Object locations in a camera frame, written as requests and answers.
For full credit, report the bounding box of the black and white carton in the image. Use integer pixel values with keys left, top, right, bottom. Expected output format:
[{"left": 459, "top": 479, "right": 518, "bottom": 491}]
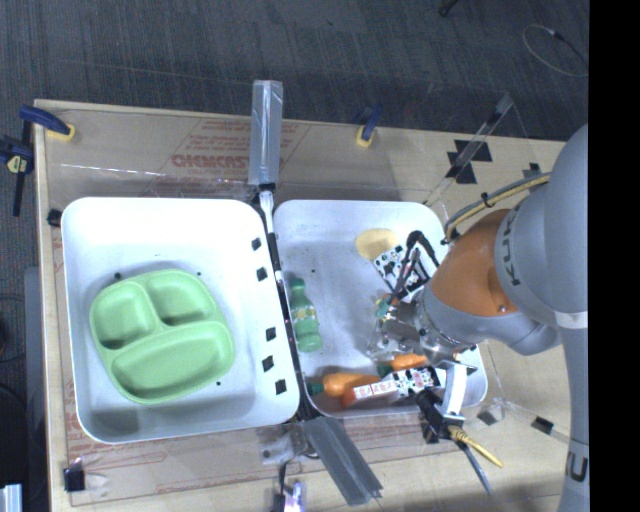
[{"left": 373, "top": 244, "right": 437, "bottom": 304}]

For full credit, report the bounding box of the brown cardboard board red print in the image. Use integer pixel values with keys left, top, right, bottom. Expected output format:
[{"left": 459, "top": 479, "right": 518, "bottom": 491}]
[{"left": 42, "top": 106, "right": 504, "bottom": 507}]

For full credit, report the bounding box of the white plastic tray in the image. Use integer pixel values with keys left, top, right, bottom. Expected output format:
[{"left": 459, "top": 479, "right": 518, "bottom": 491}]
[
  {"left": 59, "top": 195, "right": 302, "bottom": 446},
  {"left": 272, "top": 199, "right": 489, "bottom": 420}
]

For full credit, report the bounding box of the yellow round biscuit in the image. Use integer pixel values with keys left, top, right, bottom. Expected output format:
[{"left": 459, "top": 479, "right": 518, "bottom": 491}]
[{"left": 354, "top": 227, "right": 400, "bottom": 262}]

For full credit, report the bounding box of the green divided plate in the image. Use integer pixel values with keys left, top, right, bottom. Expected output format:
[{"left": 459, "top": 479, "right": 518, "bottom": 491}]
[{"left": 88, "top": 268, "right": 237, "bottom": 406}]

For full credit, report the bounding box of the green plastic bottle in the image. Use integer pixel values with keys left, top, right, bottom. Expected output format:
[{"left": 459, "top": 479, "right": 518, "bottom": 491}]
[{"left": 288, "top": 277, "right": 324, "bottom": 354}]

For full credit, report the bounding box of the orange carrot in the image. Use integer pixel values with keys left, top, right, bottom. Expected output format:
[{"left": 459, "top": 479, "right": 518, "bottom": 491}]
[
  {"left": 375, "top": 352, "right": 430, "bottom": 379},
  {"left": 305, "top": 371, "right": 382, "bottom": 399}
]

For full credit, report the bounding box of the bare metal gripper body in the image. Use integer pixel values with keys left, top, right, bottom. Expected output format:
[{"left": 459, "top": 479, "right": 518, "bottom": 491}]
[{"left": 368, "top": 301, "right": 455, "bottom": 367}]

